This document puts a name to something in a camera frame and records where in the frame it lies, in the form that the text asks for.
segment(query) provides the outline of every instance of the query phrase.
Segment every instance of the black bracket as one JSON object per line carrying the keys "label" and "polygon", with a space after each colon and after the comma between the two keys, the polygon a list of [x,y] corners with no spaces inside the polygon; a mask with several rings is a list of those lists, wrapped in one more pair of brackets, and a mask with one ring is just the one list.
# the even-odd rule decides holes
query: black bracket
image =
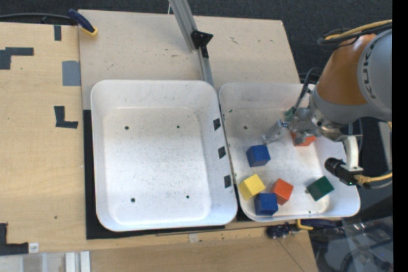
{"label": "black bracket", "polygon": [[0,224],[0,256],[28,254],[28,243],[7,244],[7,224]]}
{"label": "black bracket", "polygon": [[193,39],[194,46],[196,49],[201,48],[201,52],[204,58],[208,58],[207,44],[211,41],[213,34],[193,31],[191,33],[191,39]]}

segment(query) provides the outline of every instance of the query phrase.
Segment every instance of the toy block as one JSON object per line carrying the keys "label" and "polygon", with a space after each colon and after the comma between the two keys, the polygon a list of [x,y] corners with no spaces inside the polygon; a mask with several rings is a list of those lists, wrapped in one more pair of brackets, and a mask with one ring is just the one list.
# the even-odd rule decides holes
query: toy block
{"label": "toy block", "polygon": [[273,183],[269,192],[275,193],[278,204],[283,205],[291,197],[292,190],[293,190],[293,185],[279,178],[276,182]]}
{"label": "toy block", "polygon": [[251,146],[247,151],[247,158],[251,167],[264,166],[270,160],[268,148],[265,145]]}
{"label": "toy block", "polygon": [[265,185],[257,174],[248,177],[238,186],[238,190],[246,200],[254,197],[256,194],[259,194],[262,192],[262,190],[265,190],[265,188]]}
{"label": "toy block", "polygon": [[296,147],[308,147],[316,139],[316,136],[312,135],[312,136],[306,137],[306,139],[305,139],[305,141],[303,143],[296,144],[295,143],[296,135],[293,132],[291,132],[291,135],[292,135],[293,145],[296,146]]}
{"label": "toy block", "polygon": [[260,193],[255,197],[256,215],[273,215],[278,210],[275,193]]}
{"label": "toy block", "polygon": [[323,176],[307,186],[306,189],[313,199],[317,201],[334,190],[334,187],[328,181],[327,177]]}

